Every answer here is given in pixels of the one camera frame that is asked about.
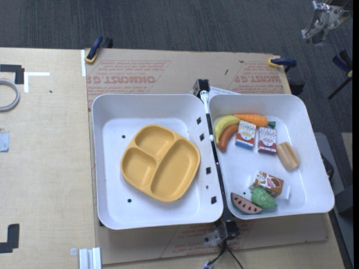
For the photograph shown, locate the red watermelon slice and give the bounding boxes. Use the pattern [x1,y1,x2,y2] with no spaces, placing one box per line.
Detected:
[230,192,264,215]

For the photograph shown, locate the white plastic tray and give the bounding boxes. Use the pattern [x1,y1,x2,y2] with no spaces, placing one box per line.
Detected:
[91,94,224,230]
[208,94,335,220]

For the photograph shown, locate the orange and blue carton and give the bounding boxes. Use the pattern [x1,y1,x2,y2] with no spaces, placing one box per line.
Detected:
[234,119,257,151]

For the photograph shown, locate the yellow divided plate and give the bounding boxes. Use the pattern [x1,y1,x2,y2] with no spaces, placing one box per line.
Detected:
[119,124,201,203]

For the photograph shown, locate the yellow banana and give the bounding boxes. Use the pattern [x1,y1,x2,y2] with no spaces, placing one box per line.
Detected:
[213,115,241,146]

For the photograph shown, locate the green grapes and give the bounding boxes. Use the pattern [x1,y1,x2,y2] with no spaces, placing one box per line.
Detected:
[250,187,279,211]

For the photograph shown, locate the black block with thin wires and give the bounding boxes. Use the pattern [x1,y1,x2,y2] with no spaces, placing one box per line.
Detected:
[202,219,241,247]
[192,78,211,96]

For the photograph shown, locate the thin black and white rod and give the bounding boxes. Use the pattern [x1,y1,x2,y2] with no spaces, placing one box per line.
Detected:
[200,90,228,224]

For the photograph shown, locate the brown and white carton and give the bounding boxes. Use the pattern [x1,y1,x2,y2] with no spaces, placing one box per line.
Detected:
[248,171,285,198]

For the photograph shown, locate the brown cardboard board red print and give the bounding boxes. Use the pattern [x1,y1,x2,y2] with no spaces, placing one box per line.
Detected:
[84,48,329,266]

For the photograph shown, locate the orange carrot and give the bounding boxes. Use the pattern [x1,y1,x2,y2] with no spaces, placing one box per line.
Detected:
[233,113,277,129]

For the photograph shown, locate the white paper sheet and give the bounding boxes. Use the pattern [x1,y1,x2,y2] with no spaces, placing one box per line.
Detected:
[209,86,242,96]

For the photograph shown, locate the orange sausage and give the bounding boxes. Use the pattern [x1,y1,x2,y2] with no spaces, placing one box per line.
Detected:
[218,123,240,152]

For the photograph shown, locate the tan bread bun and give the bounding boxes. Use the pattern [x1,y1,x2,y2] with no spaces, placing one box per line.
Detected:
[276,141,301,171]

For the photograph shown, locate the maroon and white carton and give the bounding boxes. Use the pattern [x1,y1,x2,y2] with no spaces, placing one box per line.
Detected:
[257,126,278,155]

